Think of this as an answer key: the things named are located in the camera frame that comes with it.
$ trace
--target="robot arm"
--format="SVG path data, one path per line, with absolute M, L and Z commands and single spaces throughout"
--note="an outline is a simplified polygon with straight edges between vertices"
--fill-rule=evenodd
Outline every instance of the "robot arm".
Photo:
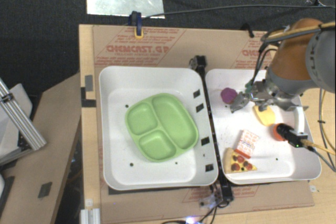
M 243 108 L 249 101 L 255 102 L 260 111 L 271 104 L 293 111 L 297 106 L 292 99 L 307 89 L 323 88 L 335 93 L 335 23 L 326 26 L 315 19 L 303 19 L 293 24 L 288 33 L 287 36 L 293 37 L 277 44 L 278 50 L 265 79 L 254 81 L 258 72 L 256 68 L 245 93 L 239 93 L 231 104 L 232 112 Z M 272 40 L 279 40 L 277 36 L 281 35 L 286 37 L 286 32 L 267 36 L 259 53 L 268 44 L 274 45 Z

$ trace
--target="pizza slice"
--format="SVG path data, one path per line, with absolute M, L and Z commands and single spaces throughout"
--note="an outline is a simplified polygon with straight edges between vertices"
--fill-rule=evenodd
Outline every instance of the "pizza slice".
M 248 162 L 243 156 L 239 155 L 232 148 L 228 148 L 224 155 L 224 172 L 241 173 L 257 170 L 257 167 Z

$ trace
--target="blue clamp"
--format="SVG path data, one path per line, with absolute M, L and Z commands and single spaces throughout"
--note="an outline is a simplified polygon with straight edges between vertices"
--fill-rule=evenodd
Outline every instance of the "blue clamp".
M 134 29 L 135 38 L 143 38 L 141 12 L 133 11 L 132 14 L 128 17 L 128 25 L 136 26 Z

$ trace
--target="purple object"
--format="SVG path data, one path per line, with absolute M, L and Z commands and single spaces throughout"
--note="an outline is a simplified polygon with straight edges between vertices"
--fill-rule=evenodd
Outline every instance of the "purple object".
M 225 88 L 220 94 L 222 101 L 226 104 L 231 104 L 238 95 L 237 92 L 231 88 Z

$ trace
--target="green plate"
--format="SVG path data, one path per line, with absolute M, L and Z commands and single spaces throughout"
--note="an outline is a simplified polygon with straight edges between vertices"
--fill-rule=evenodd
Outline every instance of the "green plate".
M 142 154 L 153 162 L 175 158 L 194 147 L 198 129 L 178 98 L 160 93 L 131 106 L 126 126 Z

